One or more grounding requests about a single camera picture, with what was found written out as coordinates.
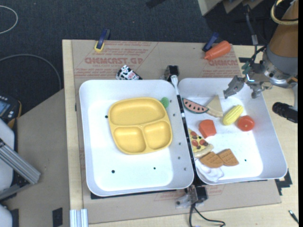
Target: orange cylinder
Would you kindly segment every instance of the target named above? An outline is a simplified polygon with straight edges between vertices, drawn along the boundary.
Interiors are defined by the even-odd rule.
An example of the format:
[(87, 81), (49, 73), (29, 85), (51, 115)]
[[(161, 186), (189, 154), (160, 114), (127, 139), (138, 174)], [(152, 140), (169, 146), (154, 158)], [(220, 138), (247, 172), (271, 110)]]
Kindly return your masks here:
[(231, 51), (231, 45), (226, 41), (222, 41), (213, 48), (211, 48), (209, 51), (205, 53), (204, 59), (206, 60), (212, 60), (217, 57), (223, 56), (227, 54), (229, 51)]

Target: white tray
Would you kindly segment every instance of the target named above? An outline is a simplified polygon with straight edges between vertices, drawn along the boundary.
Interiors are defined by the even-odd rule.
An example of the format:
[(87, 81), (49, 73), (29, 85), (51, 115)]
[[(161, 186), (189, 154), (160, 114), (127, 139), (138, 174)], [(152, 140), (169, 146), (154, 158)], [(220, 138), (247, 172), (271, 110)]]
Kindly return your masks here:
[[(87, 185), (98, 196), (184, 189), (194, 172), (174, 87), (164, 80), (89, 80), (80, 87)], [(171, 100), (166, 108), (173, 132), (167, 148), (147, 154), (122, 153), (111, 136), (110, 106), (123, 99)]]
[(222, 184), (283, 177), (287, 172), (287, 165), (263, 96), (252, 99), (252, 90), (245, 85), (239, 93), (225, 99), (223, 90), (230, 81), (231, 79), (223, 78), (183, 79), (178, 85), (183, 98), (207, 105), (218, 95), (223, 113), (234, 105), (242, 105), (242, 116), (247, 114), (255, 121), (253, 130), (243, 132), (235, 123), (226, 126), (222, 124), (221, 118), (207, 113), (193, 114), (185, 109), (187, 126), (199, 134), (198, 125), (202, 120), (214, 121), (217, 134), (206, 138), (206, 141), (213, 144), (214, 153), (230, 148), (239, 161), (237, 166), (222, 166), (220, 169), (212, 169), (211, 172), (204, 168), (202, 172), (200, 169), (203, 166), (196, 160), (200, 179), (207, 184)]

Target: blue clamp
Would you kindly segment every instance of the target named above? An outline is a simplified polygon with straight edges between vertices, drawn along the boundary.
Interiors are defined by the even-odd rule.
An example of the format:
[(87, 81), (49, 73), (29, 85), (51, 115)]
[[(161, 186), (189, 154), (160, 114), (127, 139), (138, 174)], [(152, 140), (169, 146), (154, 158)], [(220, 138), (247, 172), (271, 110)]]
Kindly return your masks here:
[(104, 47), (104, 41), (107, 40), (110, 36), (110, 30), (109, 29), (104, 29), (102, 31), (102, 34), (99, 38), (99, 41), (96, 42), (95, 44), (95, 51), (100, 53), (103, 50)]
[(213, 32), (212, 37), (204, 45), (202, 51), (204, 51), (204, 52), (209, 51), (212, 48), (212, 44), (217, 40), (218, 37), (219, 37), (219, 34), (217, 32)]

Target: brown waffle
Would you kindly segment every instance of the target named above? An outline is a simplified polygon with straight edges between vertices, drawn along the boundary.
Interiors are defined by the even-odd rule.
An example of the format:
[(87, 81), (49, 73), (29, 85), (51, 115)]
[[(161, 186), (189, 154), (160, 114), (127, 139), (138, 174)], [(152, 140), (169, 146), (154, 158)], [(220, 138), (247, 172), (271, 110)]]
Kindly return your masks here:
[(223, 165), (223, 161), (220, 157), (218, 157), (214, 152), (209, 152), (207, 155), (200, 158), (201, 163), (210, 167), (210, 168), (217, 168)]
[(225, 149), (217, 155), (222, 159), (225, 166), (235, 166), (239, 164), (231, 149)]

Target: watermelon slice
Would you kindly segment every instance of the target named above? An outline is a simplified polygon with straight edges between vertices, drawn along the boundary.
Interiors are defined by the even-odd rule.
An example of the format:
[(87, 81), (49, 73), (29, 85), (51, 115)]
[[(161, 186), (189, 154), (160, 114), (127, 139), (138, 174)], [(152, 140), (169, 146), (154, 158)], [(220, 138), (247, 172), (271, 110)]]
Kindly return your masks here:
[(182, 100), (183, 100), (184, 107), (192, 113), (195, 113), (195, 114), (200, 114), (201, 113), (201, 114), (203, 114), (203, 113), (208, 111), (208, 108), (203, 106), (203, 105), (197, 104), (197, 103), (195, 103), (193, 101), (190, 101), (186, 98), (183, 98)]

